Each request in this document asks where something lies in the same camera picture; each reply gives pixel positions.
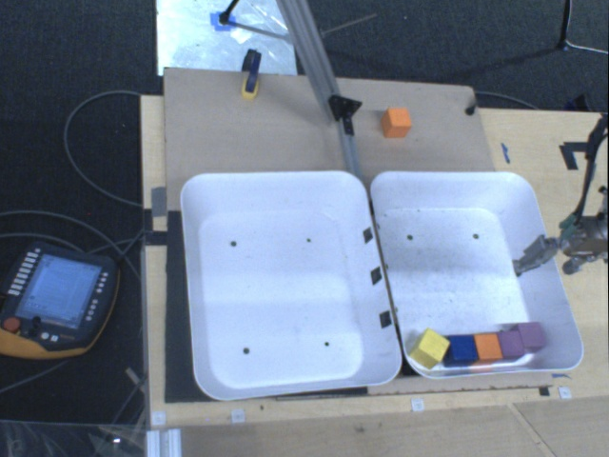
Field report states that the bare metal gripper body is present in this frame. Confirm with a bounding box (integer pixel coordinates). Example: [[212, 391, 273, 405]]
[[557, 214, 609, 276]]

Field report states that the purple cube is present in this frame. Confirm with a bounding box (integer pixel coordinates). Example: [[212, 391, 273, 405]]
[[517, 322, 547, 352], [498, 329, 526, 359]]

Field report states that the white plastic tray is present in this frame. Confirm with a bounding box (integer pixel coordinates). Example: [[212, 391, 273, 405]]
[[179, 169, 403, 402], [369, 169, 585, 381]]

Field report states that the orange cube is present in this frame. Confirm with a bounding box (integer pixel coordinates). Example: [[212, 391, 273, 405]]
[[381, 107, 413, 139], [473, 332, 504, 364]]

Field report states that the blue cube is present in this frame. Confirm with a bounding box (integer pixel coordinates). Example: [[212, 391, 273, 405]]
[[442, 334, 479, 368]]

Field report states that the yellow cube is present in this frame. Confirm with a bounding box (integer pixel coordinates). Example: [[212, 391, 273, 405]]
[[408, 328, 451, 370]]

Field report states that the brown cardboard board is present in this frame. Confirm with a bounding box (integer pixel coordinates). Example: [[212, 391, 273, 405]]
[[163, 67, 556, 397]]

